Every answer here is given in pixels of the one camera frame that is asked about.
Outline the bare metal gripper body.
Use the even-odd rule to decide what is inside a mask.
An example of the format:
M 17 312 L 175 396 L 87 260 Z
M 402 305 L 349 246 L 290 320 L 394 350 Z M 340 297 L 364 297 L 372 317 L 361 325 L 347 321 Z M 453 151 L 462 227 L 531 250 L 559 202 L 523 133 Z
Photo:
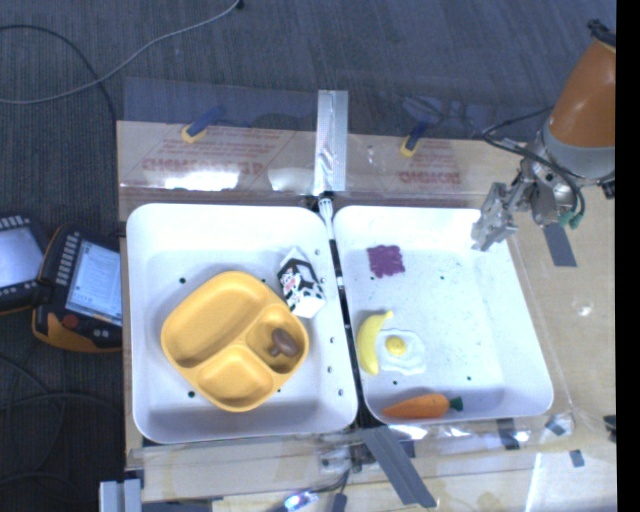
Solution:
M 533 158 L 523 158 L 511 188 L 510 212 L 529 212 L 538 226 L 566 226 L 576 215 L 576 193 L 569 183 Z

